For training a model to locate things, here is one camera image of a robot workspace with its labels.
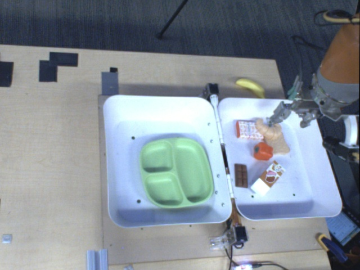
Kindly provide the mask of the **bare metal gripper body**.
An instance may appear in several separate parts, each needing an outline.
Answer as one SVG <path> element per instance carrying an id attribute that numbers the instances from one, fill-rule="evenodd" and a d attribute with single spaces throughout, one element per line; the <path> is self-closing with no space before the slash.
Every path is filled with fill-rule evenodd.
<path id="1" fill-rule="evenodd" d="M 292 111 L 298 115 L 304 112 L 318 111 L 319 118 L 325 116 L 332 121 L 338 121 L 351 116 L 351 114 L 343 112 L 343 108 L 348 105 L 346 102 L 333 99 L 320 89 L 305 89 L 294 98 Z"/>

